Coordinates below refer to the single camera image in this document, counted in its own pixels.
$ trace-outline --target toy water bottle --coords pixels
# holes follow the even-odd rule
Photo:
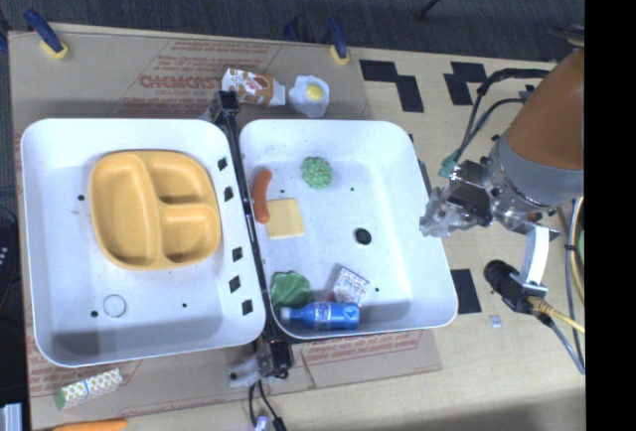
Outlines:
[[[281,307],[280,321],[304,324],[317,331],[352,330],[360,323],[360,308],[350,302],[312,302],[300,309]]]

